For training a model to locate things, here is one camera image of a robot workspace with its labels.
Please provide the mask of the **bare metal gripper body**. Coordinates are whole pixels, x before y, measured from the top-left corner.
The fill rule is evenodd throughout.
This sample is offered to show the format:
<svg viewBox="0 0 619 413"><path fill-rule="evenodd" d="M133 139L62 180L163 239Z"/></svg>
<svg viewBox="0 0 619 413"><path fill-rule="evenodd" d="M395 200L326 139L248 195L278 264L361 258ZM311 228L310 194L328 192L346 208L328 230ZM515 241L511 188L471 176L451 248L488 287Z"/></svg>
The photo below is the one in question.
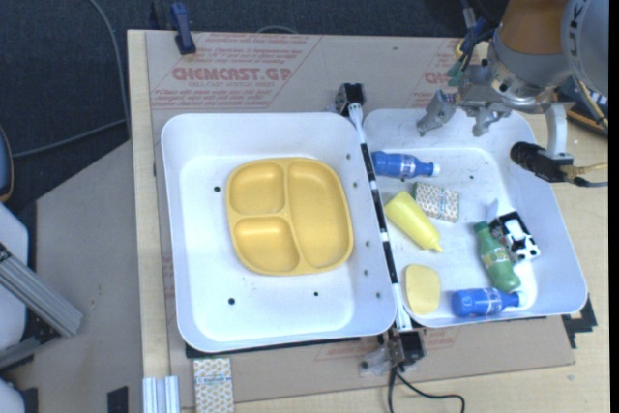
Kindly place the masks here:
<svg viewBox="0 0 619 413"><path fill-rule="evenodd" d="M543 113L552 103L552 78L531 80L502 63L471 65L457 88L455 102L462 108Z"/></svg>

